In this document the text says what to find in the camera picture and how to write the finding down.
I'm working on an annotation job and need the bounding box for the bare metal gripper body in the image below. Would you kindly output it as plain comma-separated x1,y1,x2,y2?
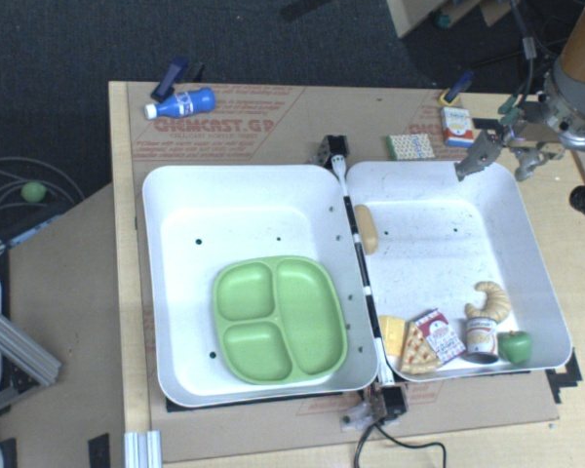
500,100,585,161

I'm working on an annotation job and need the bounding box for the orange and white carton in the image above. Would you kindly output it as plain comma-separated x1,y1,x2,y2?
440,105,476,148

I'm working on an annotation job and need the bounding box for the white plastic tray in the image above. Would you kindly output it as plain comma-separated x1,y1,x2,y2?
141,163,380,409
344,160,573,384

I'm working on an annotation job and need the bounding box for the tan bread roll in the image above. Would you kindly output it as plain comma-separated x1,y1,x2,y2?
353,204,379,256

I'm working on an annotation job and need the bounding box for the tan croissant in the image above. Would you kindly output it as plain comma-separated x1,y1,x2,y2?
463,280,512,324

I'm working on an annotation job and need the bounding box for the thin black and white rod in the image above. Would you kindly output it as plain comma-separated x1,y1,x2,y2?
331,155,396,386

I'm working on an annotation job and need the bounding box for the small white and yellow can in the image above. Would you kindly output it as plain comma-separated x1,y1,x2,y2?
464,316,500,365

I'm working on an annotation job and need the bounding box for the green bell pepper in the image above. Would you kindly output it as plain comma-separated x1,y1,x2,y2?
496,330,533,366

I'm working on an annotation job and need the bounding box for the red and white carton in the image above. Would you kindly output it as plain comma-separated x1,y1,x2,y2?
413,308,467,367

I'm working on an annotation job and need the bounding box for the yellow cheese wedge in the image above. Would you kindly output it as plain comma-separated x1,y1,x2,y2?
376,314,408,358

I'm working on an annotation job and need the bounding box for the brown cardboard board, red print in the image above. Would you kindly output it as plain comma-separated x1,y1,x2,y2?
126,81,563,463

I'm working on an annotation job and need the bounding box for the pizza slice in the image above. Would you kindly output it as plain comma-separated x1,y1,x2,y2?
399,320,443,376

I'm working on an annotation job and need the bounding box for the green divided plate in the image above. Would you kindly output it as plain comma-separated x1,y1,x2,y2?
212,254,349,386

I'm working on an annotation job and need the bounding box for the blue bottle with white cap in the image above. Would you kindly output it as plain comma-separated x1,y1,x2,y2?
143,87,217,121

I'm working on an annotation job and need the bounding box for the green ball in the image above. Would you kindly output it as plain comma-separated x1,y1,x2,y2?
19,180,48,204

